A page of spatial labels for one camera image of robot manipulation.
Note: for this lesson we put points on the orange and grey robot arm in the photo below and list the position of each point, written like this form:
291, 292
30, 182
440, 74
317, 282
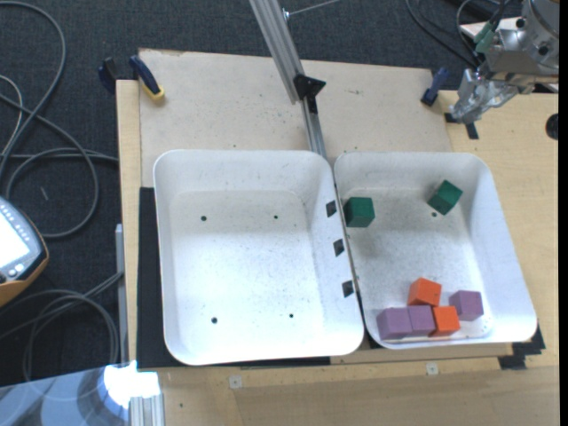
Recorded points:
543, 2

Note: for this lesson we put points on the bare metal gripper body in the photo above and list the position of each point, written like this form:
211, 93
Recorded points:
523, 53

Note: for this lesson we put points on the orange cube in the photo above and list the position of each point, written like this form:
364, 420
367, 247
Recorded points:
446, 321
424, 292

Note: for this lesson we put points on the thin black and white rod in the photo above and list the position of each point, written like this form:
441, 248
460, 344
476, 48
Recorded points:
353, 260

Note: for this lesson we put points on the white plastic tray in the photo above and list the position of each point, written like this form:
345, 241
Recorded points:
248, 264
412, 255

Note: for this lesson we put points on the green cube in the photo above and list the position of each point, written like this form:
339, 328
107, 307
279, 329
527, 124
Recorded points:
359, 212
445, 197

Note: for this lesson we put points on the purple cube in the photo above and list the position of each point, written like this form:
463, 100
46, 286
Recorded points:
394, 324
421, 318
467, 305

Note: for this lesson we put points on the pale wood board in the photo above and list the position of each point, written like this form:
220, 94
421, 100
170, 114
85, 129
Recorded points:
222, 104

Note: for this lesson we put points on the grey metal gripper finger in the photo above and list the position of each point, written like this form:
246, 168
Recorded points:
470, 98
499, 93

